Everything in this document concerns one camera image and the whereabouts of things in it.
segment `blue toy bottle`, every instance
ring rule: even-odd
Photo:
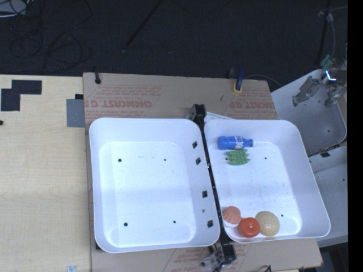
[[[220,150],[236,150],[242,149],[245,147],[252,147],[254,145],[254,141],[252,139],[245,139],[241,136],[220,136],[218,137],[218,148]]]

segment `beige ball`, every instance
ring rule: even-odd
[[[280,229],[280,222],[277,216],[270,211],[260,211],[255,219],[260,225],[260,233],[264,236],[274,236]]]

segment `red toy tomato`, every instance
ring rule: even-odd
[[[260,232],[260,225],[255,218],[244,218],[240,221],[238,229],[244,237],[252,238]]]

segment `dark carpet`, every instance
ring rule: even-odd
[[[273,91],[328,54],[347,56],[348,0],[163,0],[145,25],[159,0],[22,1],[25,14],[0,12],[0,74],[228,78],[233,68]]]

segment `black tape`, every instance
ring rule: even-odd
[[[1,111],[20,111],[20,95],[41,95],[41,80],[12,80],[1,89]]]

